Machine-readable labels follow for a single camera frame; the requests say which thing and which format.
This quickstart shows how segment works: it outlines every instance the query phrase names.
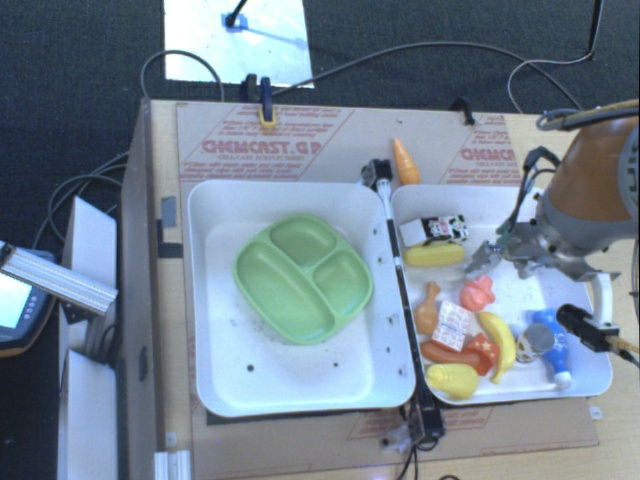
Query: orange toy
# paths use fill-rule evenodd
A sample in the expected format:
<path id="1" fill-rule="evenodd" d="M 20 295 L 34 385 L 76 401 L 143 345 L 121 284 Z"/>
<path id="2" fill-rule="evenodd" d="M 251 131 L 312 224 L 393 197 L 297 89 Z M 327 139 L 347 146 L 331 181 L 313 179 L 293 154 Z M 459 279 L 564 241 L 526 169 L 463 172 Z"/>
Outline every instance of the orange toy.
<path id="1" fill-rule="evenodd" d="M 396 159 L 396 169 L 398 170 L 400 183 L 403 185 L 417 185 L 420 183 L 418 166 L 398 138 L 393 139 L 393 156 Z"/>
<path id="2" fill-rule="evenodd" d="M 438 310 L 436 296 L 440 293 L 440 286 L 433 281 L 427 283 L 425 299 L 413 310 L 413 320 L 416 329 L 421 334 L 432 334 L 438 325 Z"/>
<path id="3" fill-rule="evenodd" d="M 487 304 L 496 300 L 491 286 L 493 281 L 489 276 L 480 276 L 473 281 L 467 281 L 460 291 L 460 305 L 474 313 L 483 310 Z"/>
<path id="4" fill-rule="evenodd" d="M 480 374 L 480 371 L 484 370 L 484 360 L 476 352 L 477 351 L 451 352 L 450 350 L 442 348 L 433 340 L 420 343 L 420 353 L 425 359 L 429 359 L 434 363 L 468 364 Z"/>

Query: toy food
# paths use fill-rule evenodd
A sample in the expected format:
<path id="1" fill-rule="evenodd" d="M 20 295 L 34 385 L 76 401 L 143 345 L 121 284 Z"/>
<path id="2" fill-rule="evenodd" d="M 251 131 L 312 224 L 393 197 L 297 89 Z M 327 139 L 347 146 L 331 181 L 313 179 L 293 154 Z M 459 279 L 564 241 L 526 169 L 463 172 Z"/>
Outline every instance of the toy food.
<path id="1" fill-rule="evenodd" d="M 478 356 L 477 366 L 473 364 L 471 366 L 476 369 L 478 375 L 484 377 L 498 361 L 498 357 L 500 357 L 500 347 L 489 341 L 484 334 L 479 332 L 469 344 L 462 349 L 462 354 L 475 354 Z"/>
<path id="2" fill-rule="evenodd" d="M 434 363 L 468 364 L 476 371 L 478 371 L 482 361 L 475 352 L 451 352 L 442 348 L 433 340 L 420 343 L 420 353 L 422 357 Z"/>
<path id="3" fill-rule="evenodd" d="M 555 344 L 556 338 L 551 328 L 534 322 L 516 337 L 516 361 L 530 363 Z"/>
<path id="4" fill-rule="evenodd" d="M 553 309 L 538 311 L 533 315 L 533 321 L 545 324 L 553 331 L 555 344 L 547 350 L 542 357 L 553 368 L 553 380 L 558 389 L 567 389 L 571 386 L 571 373 L 567 368 L 567 335 L 563 327 L 556 320 L 556 312 Z"/>
<path id="5" fill-rule="evenodd" d="M 491 377 L 491 380 L 498 384 L 504 372 L 516 361 L 516 341 L 507 323 L 498 315 L 483 311 L 478 313 L 478 320 L 491 339 L 500 347 L 495 372 Z"/>
<path id="6" fill-rule="evenodd" d="M 393 156 L 396 159 L 396 169 L 398 170 L 400 183 L 403 185 L 417 185 L 420 183 L 418 166 L 398 138 L 393 139 Z"/>
<path id="7" fill-rule="evenodd" d="M 491 291 L 492 285 L 493 281 L 489 276 L 480 276 L 467 281 L 460 291 L 460 305 L 474 313 L 483 310 L 487 304 L 496 300 L 496 296 Z"/>
<path id="8" fill-rule="evenodd" d="M 462 214 L 413 219 L 398 226 L 405 247 L 434 242 L 462 243 L 469 229 Z"/>
<path id="9" fill-rule="evenodd" d="M 404 262 L 412 267 L 443 267 L 464 259 L 464 247 L 460 244 L 433 243 L 409 247 L 402 255 Z"/>
<path id="10" fill-rule="evenodd" d="M 438 345 L 460 352 L 464 346 L 464 337 L 467 334 L 471 313 L 451 301 L 445 300 L 440 305 L 438 326 L 433 331 L 431 339 Z"/>
<path id="11" fill-rule="evenodd" d="M 480 383 L 478 373 L 468 364 L 434 364 L 427 368 L 427 383 L 452 398 L 469 398 Z"/>
<path id="12" fill-rule="evenodd" d="M 436 309 L 436 296 L 440 293 L 437 283 L 427 283 L 425 299 L 413 310 L 413 321 L 416 329 L 421 334 L 432 334 L 438 325 L 438 310 Z"/>

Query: toy banana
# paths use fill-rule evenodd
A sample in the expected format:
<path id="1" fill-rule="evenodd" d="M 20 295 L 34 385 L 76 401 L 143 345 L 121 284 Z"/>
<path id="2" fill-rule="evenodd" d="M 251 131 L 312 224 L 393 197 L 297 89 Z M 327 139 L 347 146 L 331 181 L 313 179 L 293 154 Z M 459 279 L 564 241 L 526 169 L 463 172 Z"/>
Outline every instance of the toy banana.
<path id="1" fill-rule="evenodd" d="M 511 368 L 516 360 L 516 341 L 507 323 L 498 315 L 483 311 L 478 313 L 478 320 L 494 343 L 500 347 L 495 373 L 491 377 L 491 380 L 498 384 L 502 374 Z"/>

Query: pink toy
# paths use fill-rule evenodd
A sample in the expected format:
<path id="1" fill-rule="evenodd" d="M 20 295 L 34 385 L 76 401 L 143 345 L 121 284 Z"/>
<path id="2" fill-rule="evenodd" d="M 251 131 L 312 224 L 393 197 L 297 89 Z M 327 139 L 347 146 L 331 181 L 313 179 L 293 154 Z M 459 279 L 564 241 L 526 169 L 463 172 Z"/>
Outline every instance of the pink toy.
<path id="1" fill-rule="evenodd" d="M 492 285 L 493 281 L 489 276 L 480 276 L 473 281 L 467 281 L 460 291 L 460 304 L 474 313 L 483 310 L 487 304 L 496 300 L 496 296 L 491 291 Z"/>

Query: green divided plate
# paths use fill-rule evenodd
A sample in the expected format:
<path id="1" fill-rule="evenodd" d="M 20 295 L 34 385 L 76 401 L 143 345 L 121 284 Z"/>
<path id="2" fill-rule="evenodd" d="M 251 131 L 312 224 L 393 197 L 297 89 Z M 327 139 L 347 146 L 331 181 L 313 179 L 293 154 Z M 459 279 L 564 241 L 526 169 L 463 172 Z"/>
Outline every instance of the green divided plate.
<path id="1" fill-rule="evenodd" d="M 233 277 L 251 307 L 300 345 L 333 336 L 373 291 L 358 253 L 311 215 L 287 217 L 252 238 L 235 258 Z"/>

